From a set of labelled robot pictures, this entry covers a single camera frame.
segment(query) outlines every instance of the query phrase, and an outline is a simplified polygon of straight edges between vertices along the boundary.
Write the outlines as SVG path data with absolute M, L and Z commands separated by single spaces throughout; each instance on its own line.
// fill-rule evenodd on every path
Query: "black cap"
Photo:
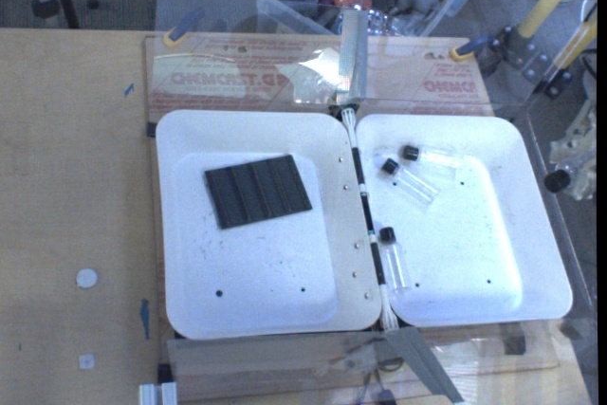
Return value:
M 379 239 L 382 243 L 395 243 L 396 235 L 395 230 L 392 227 L 382 228 L 379 231 Z
M 402 157 L 406 160 L 417 160 L 419 158 L 419 149 L 412 145 L 405 145 L 402 148 Z
M 543 180 L 543 185 L 551 193 L 558 193 L 569 184 L 571 184 L 571 176 L 563 169 L 547 175 Z
M 398 162 L 396 162 L 395 160 L 389 158 L 388 160 L 386 160 L 383 165 L 381 166 L 381 170 L 384 173 L 388 173 L 389 175 L 394 175 L 396 174 L 396 171 L 398 171 L 398 167 L 400 167 L 398 165 Z

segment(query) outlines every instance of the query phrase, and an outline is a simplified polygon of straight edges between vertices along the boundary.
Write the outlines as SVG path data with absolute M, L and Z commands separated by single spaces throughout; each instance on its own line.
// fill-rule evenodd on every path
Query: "table surface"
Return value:
M 156 381 L 162 350 L 146 34 L 0 29 L 5 403 L 137 403 L 139 384 Z M 78 287 L 76 274 L 87 267 L 98 281 Z M 553 341 L 560 366 L 478 377 L 477 390 L 486 385 L 477 402 L 589 403 L 557 327 Z M 94 366 L 82 366 L 91 354 Z

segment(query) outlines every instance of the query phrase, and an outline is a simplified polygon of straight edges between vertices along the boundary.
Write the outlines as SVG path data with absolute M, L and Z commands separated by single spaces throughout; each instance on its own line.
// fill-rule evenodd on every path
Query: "wooden table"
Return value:
M 2 403 L 134 404 L 139 384 L 156 382 L 145 35 L 0 29 Z M 78 287 L 88 267 L 98 281 Z M 561 365 L 478 377 L 478 403 L 588 402 L 553 327 Z

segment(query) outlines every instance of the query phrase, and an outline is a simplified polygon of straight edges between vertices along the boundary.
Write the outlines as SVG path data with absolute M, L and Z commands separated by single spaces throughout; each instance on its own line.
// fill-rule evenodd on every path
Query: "white tray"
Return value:
M 519 132 L 490 117 L 372 115 L 357 127 L 376 228 L 392 226 L 418 326 L 556 319 L 572 301 Z M 190 339 L 359 330 L 380 312 L 347 133 L 319 114 L 175 111 L 156 129 L 167 313 Z M 458 179 L 424 209 L 373 161 L 448 144 Z M 291 154 L 313 210 L 220 230 L 204 171 Z

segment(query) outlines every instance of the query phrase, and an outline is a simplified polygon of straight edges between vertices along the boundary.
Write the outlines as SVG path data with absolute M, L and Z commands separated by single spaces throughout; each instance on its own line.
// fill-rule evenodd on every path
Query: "blue mark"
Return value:
M 143 322 L 143 329 L 145 330 L 145 339 L 150 339 L 150 308 L 147 299 L 141 299 L 141 309 L 139 315 L 141 316 L 141 322 Z

